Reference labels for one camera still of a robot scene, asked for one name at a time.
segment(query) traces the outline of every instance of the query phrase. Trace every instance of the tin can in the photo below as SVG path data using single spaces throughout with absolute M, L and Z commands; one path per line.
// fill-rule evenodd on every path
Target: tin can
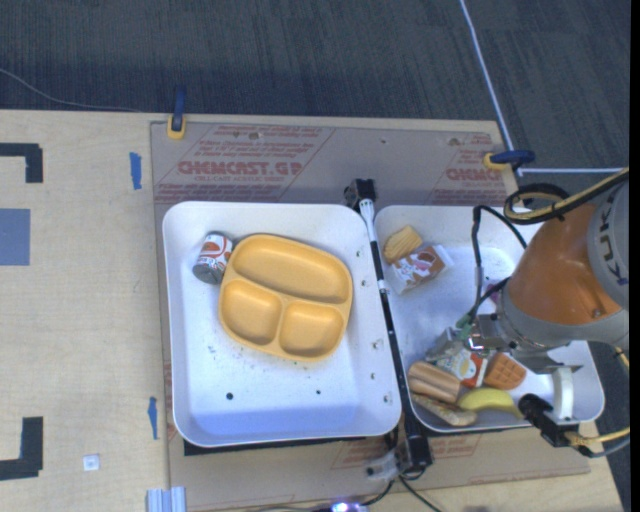
M 193 266 L 195 276 L 209 284 L 220 284 L 231 251 L 233 242 L 222 233 L 212 232 L 204 238 L 200 254 Z

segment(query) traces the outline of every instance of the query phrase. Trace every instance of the blue square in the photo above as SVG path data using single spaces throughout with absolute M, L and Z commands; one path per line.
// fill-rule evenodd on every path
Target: blue square
M 0 208 L 0 265 L 29 265 L 31 210 Z

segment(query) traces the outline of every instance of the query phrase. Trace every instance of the table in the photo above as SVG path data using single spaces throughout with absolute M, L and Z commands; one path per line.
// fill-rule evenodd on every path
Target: table
M 0 209 L 28 210 L 30 226 L 28 264 L 0 265 L 0 461 L 13 463 L 5 469 L 27 467 L 37 475 L 0 481 L 3 510 L 145 510 L 148 489 L 172 485 L 163 427 L 163 319 L 149 135 L 150 123 L 166 119 L 0 114 L 0 143 L 38 144 L 44 162 L 44 181 L 27 183 L 24 158 L 0 158 Z M 482 126 L 500 137 L 493 123 L 473 121 L 314 122 L 430 130 Z M 21 450 L 24 418 L 42 418 L 42 469 L 20 462 L 37 452 L 37 435 L 35 444 Z M 30 425 L 37 431 L 37 420 Z M 586 474 L 427 494 L 443 510 L 538 510 L 534 498 L 540 496 L 546 510 L 621 510 L 606 459 L 588 464 Z M 373 510 L 422 507 L 407 493 L 392 493 Z

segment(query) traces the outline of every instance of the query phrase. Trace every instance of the white plastic tray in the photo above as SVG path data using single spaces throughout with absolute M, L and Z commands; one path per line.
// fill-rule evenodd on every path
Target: white plastic tray
M 219 287 L 192 273 L 204 236 L 270 233 L 332 253 L 354 285 L 347 331 L 330 357 L 296 362 L 243 346 L 217 316 Z M 365 224 L 339 205 L 185 202 L 162 223 L 173 415 L 202 447 L 368 437 L 398 423 L 401 404 Z
M 411 364 L 424 359 L 438 336 L 469 310 L 475 300 L 475 259 L 471 245 L 471 207 L 389 206 L 375 219 L 375 227 L 383 246 L 385 240 L 406 225 L 411 225 L 425 242 L 442 244 L 454 261 L 433 281 L 422 284 L 402 295 L 391 291 L 389 304 L 405 371 Z M 539 225 L 521 226 L 519 231 L 529 240 Z M 522 255 L 522 248 L 509 229 L 493 215 L 482 215 L 479 231 L 480 251 L 485 277 L 501 280 L 511 275 Z M 383 271 L 388 265 L 383 263 Z M 486 301 L 480 313 L 495 308 Z M 565 365 L 582 365 L 573 374 L 575 389 L 574 417 L 579 421 L 597 418 L 604 408 L 604 393 L 593 363 L 591 351 L 584 341 L 574 341 L 567 347 L 552 350 L 549 355 Z M 536 393 L 553 403 L 553 382 L 550 375 L 527 372 L 525 381 L 511 392 L 518 400 L 526 393 Z M 419 406 L 413 407 L 423 424 L 436 432 L 459 433 L 490 429 L 530 426 L 509 413 L 482 411 L 471 427 L 451 427 Z

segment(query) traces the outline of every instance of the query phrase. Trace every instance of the orange plate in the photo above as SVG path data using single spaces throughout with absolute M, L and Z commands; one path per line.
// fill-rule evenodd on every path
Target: orange plate
M 218 316 L 239 343 L 317 361 L 338 348 L 352 299 L 351 274 L 332 254 L 288 238 L 251 235 L 231 253 Z

